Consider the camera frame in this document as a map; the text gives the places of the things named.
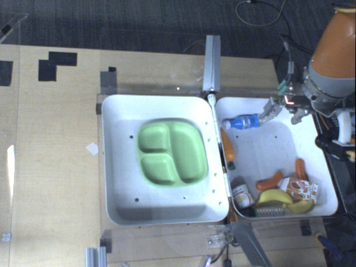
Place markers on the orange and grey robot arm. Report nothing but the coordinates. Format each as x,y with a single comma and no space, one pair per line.
335,51

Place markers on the blue plastic bottle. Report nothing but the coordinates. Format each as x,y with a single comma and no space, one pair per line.
244,121

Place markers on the white plastic tray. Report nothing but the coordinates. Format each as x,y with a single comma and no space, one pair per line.
264,149
125,177

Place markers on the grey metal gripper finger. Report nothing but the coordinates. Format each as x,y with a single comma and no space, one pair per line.
299,116
271,108

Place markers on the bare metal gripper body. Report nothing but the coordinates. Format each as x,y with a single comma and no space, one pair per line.
320,103

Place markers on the green divided plate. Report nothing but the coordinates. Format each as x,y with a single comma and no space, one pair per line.
183,149

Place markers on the orange carrot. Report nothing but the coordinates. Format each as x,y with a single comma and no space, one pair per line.
228,147

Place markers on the yellow banana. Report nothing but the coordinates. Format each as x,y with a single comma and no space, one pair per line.
301,207
274,196

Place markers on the orange and white carton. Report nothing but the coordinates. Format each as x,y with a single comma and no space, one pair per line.
301,191

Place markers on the orange sausage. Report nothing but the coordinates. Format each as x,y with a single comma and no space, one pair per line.
269,182
301,170

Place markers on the white printed can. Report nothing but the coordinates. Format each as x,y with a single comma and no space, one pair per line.
242,195

